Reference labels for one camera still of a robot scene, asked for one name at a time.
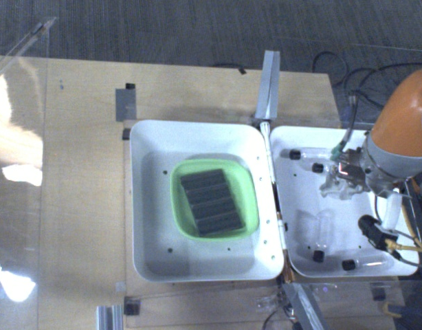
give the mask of glass panel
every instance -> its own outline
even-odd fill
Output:
[[[36,26],[0,56],[0,329],[38,324],[46,58],[53,22],[45,20],[44,30]]]

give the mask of green container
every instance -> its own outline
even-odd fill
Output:
[[[232,198],[238,210],[243,227],[238,230],[200,237],[195,219],[181,177],[203,171],[223,170]],[[174,167],[170,177],[171,204],[173,215],[179,231],[189,239],[197,241],[229,241],[242,239],[253,233],[258,227],[258,208],[254,183],[251,174],[238,162],[221,159],[184,160]]]

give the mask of black connector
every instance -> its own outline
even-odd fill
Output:
[[[361,217],[357,224],[362,234],[368,238],[368,242],[378,250],[387,251],[386,239],[397,241],[398,236],[396,234],[382,228],[380,222],[370,215]]]

